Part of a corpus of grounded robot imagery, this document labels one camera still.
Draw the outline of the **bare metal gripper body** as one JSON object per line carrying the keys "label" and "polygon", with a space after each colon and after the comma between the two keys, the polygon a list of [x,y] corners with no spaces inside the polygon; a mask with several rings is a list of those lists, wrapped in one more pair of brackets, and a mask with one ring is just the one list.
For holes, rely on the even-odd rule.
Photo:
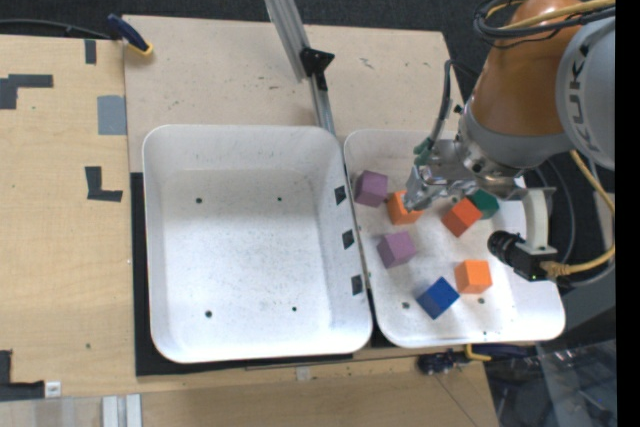
{"label": "bare metal gripper body", "polygon": [[489,158],[475,142],[427,137],[414,150],[411,174],[420,174],[425,185],[450,183],[454,189],[482,189],[494,196],[518,196],[524,187],[517,180],[523,171],[500,164]]}

